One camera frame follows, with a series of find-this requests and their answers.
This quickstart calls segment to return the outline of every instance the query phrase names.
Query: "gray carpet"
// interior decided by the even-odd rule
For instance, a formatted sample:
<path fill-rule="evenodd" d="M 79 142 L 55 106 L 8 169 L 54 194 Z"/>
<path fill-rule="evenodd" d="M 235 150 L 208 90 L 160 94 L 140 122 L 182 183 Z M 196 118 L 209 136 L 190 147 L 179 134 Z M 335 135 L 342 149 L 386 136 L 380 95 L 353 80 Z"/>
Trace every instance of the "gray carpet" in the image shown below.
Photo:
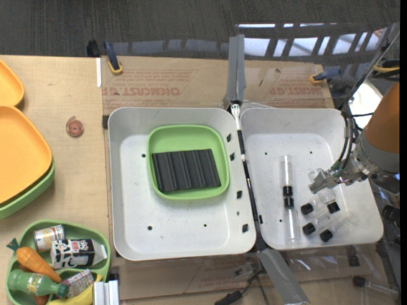
<path fill-rule="evenodd" d="M 227 43 L 235 24 L 400 21 L 401 0 L 0 0 L 0 54 L 86 56 L 101 44 L 199 39 Z M 122 54 L 140 52 L 127 48 Z M 161 56 L 227 58 L 166 51 Z"/>

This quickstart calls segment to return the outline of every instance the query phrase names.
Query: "orange plate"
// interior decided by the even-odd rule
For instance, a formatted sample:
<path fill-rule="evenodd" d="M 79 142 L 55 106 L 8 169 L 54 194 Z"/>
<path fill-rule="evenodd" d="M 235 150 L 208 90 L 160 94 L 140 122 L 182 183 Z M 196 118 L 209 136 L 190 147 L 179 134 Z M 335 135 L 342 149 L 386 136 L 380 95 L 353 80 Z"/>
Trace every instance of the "orange plate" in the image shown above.
<path fill-rule="evenodd" d="M 51 166 L 51 149 L 17 108 L 0 106 L 0 204 L 40 179 Z"/>
<path fill-rule="evenodd" d="M 24 96 L 24 86 L 15 73 L 0 60 L 0 105 L 16 106 Z"/>

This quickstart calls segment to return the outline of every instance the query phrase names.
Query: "green plastic container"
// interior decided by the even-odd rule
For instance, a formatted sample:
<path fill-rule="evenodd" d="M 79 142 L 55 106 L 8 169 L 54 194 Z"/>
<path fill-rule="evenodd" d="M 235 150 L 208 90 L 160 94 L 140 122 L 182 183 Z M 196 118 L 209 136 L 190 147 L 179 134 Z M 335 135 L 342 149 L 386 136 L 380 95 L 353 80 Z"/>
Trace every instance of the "green plastic container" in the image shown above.
<path fill-rule="evenodd" d="M 19 211 L 21 208 L 27 206 L 31 201 L 35 200 L 46 189 L 49 188 L 53 182 L 55 173 L 55 163 L 52 159 L 50 169 L 35 182 L 30 188 L 23 191 L 20 195 L 14 197 L 11 201 L 0 205 L 0 219 L 6 218 L 13 213 Z"/>
<path fill-rule="evenodd" d="M 190 151 L 197 149 L 211 149 L 216 164 L 221 185 L 171 191 L 163 193 L 157 186 L 153 157 L 154 153 L 167 153 L 172 151 Z M 147 141 L 148 170 L 156 193 L 170 200 L 197 200 L 219 196 L 229 186 L 230 175 L 228 158 L 221 136 L 217 131 L 205 125 L 167 125 L 155 128 Z"/>
<path fill-rule="evenodd" d="M 106 253 L 107 253 L 107 259 L 104 259 L 103 261 L 96 263 L 94 266 L 88 267 L 89 270 L 93 274 L 93 278 L 96 278 L 97 275 L 103 276 L 102 281 L 106 281 L 107 275 L 109 274 L 109 268 L 110 268 L 110 259 L 111 259 L 111 249 L 110 249 L 110 244 L 109 240 L 105 238 L 102 234 L 100 234 L 98 231 L 90 228 L 86 228 L 82 225 L 77 225 L 77 224 L 72 224 L 70 222 L 65 222 L 65 221 L 60 221 L 60 220 L 39 220 L 36 222 L 33 222 L 29 227 L 25 229 L 25 231 L 20 235 L 18 241 L 18 244 L 21 247 L 31 247 L 34 250 L 36 249 L 35 242 L 34 242 L 34 231 L 38 229 L 44 229 L 47 227 L 51 226 L 56 226 L 56 225 L 64 225 L 65 228 L 65 236 L 67 240 L 75 240 L 75 239 L 80 239 L 80 238 L 91 238 L 101 245 L 104 245 L 106 248 Z M 51 264 L 51 258 L 50 258 L 50 253 L 49 252 L 40 252 L 39 255 L 41 255 L 46 262 Z M 8 278 L 9 273 L 14 270 L 18 269 L 20 263 L 16 259 L 15 252 L 13 252 L 13 255 L 11 256 L 10 260 L 10 265 L 8 266 L 7 270 L 7 276 L 6 276 L 6 281 Z M 66 278 L 69 278 L 76 273 L 79 273 L 83 271 L 83 268 L 64 268 L 64 269 L 57 269 L 55 270 L 62 278 L 62 280 L 65 280 Z M 23 292 L 19 291 L 14 291 L 10 290 L 7 285 L 6 285 L 6 292 L 7 296 L 10 298 L 10 300 L 13 302 L 15 305 L 36 305 L 34 298 L 31 295 L 27 295 Z M 48 303 L 50 303 L 53 300 L 53 295 L 50 297 Z"/>

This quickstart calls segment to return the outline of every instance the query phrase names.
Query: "green tray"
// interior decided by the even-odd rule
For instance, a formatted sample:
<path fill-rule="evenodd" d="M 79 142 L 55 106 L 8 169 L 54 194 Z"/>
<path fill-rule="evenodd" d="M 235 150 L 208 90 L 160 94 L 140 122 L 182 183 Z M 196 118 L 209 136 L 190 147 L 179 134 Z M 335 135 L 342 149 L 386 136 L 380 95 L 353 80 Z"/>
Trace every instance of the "green tray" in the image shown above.
<path fill-rule="evenodd" d="M 47 227 L 55 226 L 62 224 L 64 225 L 65 228 L 65 236 L 66 239 L 68 240 L 75 240 L 75 239 L 80 239 L 80 238 L 92 238 L 101 245 L 104 245 L 106 248 L 106 253 L 107 253 L 107 259 L 104 259 L 103 261 L 96 263 L 94 266 L 90 266 L 89 270 L 92 272 L 93 277 L 96 278 L 97 275 L 102 275 L 103 279 L 102 281 L 106 281 L 107 275 L 109 273 L 109 268 L 110 268 L 110 258 L 111 258 L 111 249 L 110 249 L 110 244 L 109 241 L 98 231 L 90 228 L 86 228 L 81 225 L 77 224 L 72 224 L 70 222 L 65 222 L 65 221 L 60 221 L 60 220 L 49 220 L 49 219 L 44 219 L 44 220 L 39 220 L 36 222 L 33 222 L 29 227 L 25 229 L 25 231 L 20 235 L 18 239 L 18 244 L 22 247 L 31 247 L 33 249 L 36 249 L 35 243 L 34 243 L 34 231 L 38 229 L 44 229 Z M 40 252 L 39 253 L 46 262 L 51 264 L 51 257 L 49 252 Z M 13 252 L 13 255 L 11 256 L 10 260 L 10 265 L 8 266 L 7 270 L 7 276 L 6 276 L 6 281 L 8 278 L 9 273 L 11 270 L 18 269 L 19 263 L 16 259 L 15 252 Z M 75 275 L 76 273 L 83 271 L 83 268 L 64 268 L 64 269 L 56 269 L 55 270 L 62 278 L 62 280 L 65 280 L 66 278 L 69 278 L 70 276 Z M 6 292 L 7 296 L 10 298 L 10 300 L 13 302 L 15 305 L 36 305 L 34 298 L 31 295 L 27 295 L 23 292 L 19 291 L 14 291 L 14 290 L 9 290 L 9 288 L 6 285 Z M 49 301 L 47 302 L 50 303 L 53 300 L 53 297 L 51 296 Z"/>
<path fill-rule="evenodd" d="M 197 149 L 212 150 L 221 185 L 201 189 L 171 191 L 166 193 L 161 192 L 157 185 L 152 154 Z M 226 150 L 221 136 L 209 126 L 167 125 L 155 128 L 148 137 L 147 155 L 151 183 L 156 193 L 163 198 L 171 200 L 212 198 L 222 194 L 229 186 L 230 176 Z"/>
<path fill-rule="evenodd" d="M 6 218 L 19 211 L 21 208 L 25 207 L 31 201 L 35 200 L 39 195 L 41 195 L 53 182 L 54 173 L 55 163 L 52 159 L 50 169 L 45 173 L 44 176 L 42 176 L 30 188 L 26 189 L 18 196 L 15 196 L 11 201 L 6 202 L 4 205 L 0 205 L 0 219 Z"/>

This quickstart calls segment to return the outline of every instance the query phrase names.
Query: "carrot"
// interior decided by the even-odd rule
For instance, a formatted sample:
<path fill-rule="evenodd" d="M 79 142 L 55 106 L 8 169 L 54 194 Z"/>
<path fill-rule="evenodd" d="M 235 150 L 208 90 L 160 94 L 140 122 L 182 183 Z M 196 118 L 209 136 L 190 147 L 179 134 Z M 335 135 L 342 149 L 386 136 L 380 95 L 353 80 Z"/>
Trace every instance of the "carrot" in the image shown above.
<path fill-rule="evenodd" d="M 22 264 L 20 264 L 18 268 L 25 272 L 32 272 L 30 269 L 26 268 Z M 37 305 L 45 305 L 50 300 L 49 295 L 44 295 L 44 296 L 35 296 L 34 295 L 33 298 Z"/>
<path fill-rule="evenodd" d="M 59 274 L 31 247 L 21 247 L 14 238 L 7 247 L 14 250 L 17 261 L 27 269 L 35 273 L 46 275 L 56 283 L 62 281 Z"/>

